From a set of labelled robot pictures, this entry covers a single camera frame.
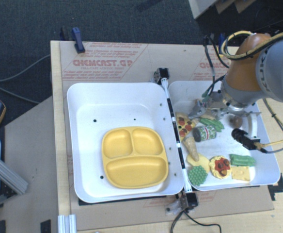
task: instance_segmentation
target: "table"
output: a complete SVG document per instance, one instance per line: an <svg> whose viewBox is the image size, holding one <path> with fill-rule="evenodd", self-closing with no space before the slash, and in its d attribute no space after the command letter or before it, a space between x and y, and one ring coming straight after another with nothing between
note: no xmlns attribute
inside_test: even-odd
<svg viewBox="0 0 283 233"><path fill-rule="evenodd" d="M69 189L69 167L67 164L67 146L65 133L65 117L64 117L64 99L63 99L63 81L62 81L62 67L61 67L61 41L51 41L51 64L52 64L52 83L53 83L53 111L54 111L54 129L55 129L55 150L56 150L56 169L57 169L57 189L58 189L58 212L59 215L70 215L74 208L71 205L71 196ZM132 63L137 59L148 59L150 67L145 67L143 73L140 71L139 78L148 77L151 70L157 65L166 64L169 58L179 58L179 66L177 69L171 69L171 79L187 79L185 69L188 66L198 66L203 68L199 63L203 62L205 56L203 54L202 46L185 46L185 45L140 45L139 50L144 55L136 56ZM132 74L138 74L138 70L129 70ZM121 76L123 82L129 80L125 75ZM279 118L283 121L283 104L270 101L271 106L276 111ZM259 108L262 111L262 117L267 129L270 141L279 140L281 138L281 131L274 120L271 119L266 112L263 103L258 102ZM283 174L283 151L276 154L281 173ZM238 215L212 216L202 217L198 221L201 223L218 223L222 227L223 232L283 232L283 193L275 195L276 200L273 202L274 210L241 213ZM156 222L156 223L141 223L137 225L118 226L100 229L87 229L79 232L94 233L94 232L169 232L171 220ZM188 231L209 232L207 227L198 226L190 220L180 220L174 232L188 232ZM218 232L218 229L212 229L213 232Z"/></svg>

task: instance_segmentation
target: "yellow plate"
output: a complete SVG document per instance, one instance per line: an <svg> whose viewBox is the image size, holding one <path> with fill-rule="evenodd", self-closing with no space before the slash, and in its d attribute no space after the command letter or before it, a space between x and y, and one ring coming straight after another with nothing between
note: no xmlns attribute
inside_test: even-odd
<svg viewBox="0 0 283 233"><path fill-rule="evenodd" d="M146 127L108 131L102 141L107 179L119 188L145 188L163 182L168 161L161 137Z"/></svg>

